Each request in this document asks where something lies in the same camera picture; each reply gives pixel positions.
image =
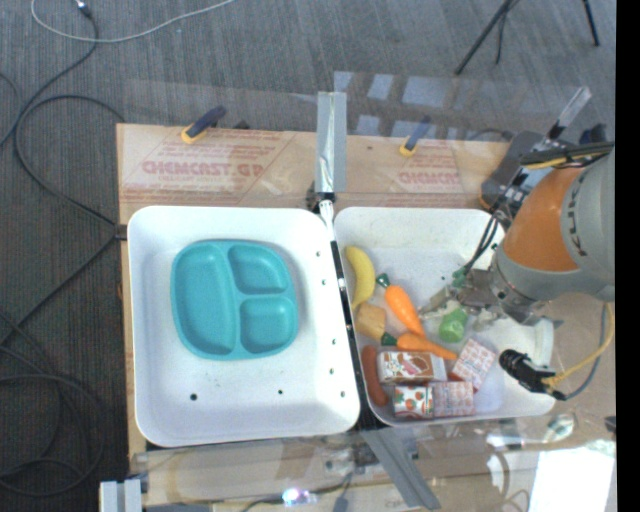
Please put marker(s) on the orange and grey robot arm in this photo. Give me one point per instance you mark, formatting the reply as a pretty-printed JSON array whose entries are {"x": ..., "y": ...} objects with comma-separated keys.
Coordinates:
[{"x": 545, "y": 225}]

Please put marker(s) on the pink patterned carton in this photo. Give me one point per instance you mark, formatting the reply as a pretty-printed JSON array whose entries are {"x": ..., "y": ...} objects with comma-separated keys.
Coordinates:
[
  {"x": 454, "y": 399},
  {"x": 474, "y": 362}
]

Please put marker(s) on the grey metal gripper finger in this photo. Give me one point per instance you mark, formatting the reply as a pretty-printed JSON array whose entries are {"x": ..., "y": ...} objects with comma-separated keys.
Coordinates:
[
  {"x": 481, "y": 318},
  {"x": 434, "y": 300}
]

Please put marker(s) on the blue divided plate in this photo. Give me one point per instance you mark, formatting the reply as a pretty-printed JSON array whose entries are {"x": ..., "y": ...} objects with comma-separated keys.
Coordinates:
[{"x": 200, "y": 295}]

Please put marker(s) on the brown and white carton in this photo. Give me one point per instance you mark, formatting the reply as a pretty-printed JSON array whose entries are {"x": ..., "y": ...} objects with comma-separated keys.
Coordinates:
[{"x": 410, "y": 366}]

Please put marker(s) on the brown sausage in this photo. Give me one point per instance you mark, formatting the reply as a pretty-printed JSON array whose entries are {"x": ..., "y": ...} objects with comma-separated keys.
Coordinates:
[{"x": 372, "y": 372}]

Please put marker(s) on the tan bread piece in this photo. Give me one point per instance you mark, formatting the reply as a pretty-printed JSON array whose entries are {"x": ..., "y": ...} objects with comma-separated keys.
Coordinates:
[{"x": 371, "y": 320}]

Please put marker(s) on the yellow banana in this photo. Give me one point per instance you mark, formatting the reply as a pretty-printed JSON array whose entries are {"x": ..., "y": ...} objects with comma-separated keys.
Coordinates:
[{"x": 364, "y": 272}]

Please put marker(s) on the white carton with orange print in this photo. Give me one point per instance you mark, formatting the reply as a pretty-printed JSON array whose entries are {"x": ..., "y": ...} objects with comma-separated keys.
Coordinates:
[{"x": 412, "y": 401}]

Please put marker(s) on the white plastic tray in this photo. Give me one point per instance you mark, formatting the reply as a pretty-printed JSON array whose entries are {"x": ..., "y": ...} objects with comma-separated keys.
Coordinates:
[
  {"x": 165, "y": 390},
  {"x": 415, "y": 235}
]

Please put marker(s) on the orange carrot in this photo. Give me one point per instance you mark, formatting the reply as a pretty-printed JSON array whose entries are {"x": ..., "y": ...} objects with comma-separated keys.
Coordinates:
[
  {"x": 402, "y": 305},
  {"x": 420, "y": 344}
]

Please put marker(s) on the brown cardboard board red print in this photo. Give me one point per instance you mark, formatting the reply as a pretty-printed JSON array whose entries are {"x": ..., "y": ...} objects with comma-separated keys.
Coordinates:
[{"x": 220, "y": 167}]

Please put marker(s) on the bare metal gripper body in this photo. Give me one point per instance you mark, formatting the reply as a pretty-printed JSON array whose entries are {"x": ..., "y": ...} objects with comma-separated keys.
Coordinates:
[{"x": 482, "y": 292}]

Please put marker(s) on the black cylinder on white bracket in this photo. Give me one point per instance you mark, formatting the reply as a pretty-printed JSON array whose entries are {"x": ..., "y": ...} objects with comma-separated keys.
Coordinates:
[{"x": 525, "y": 369}]

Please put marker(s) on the green toy vegetable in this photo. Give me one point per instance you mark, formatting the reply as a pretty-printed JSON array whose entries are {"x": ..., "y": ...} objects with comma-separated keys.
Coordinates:
[{"x": 452, "y": 327}]

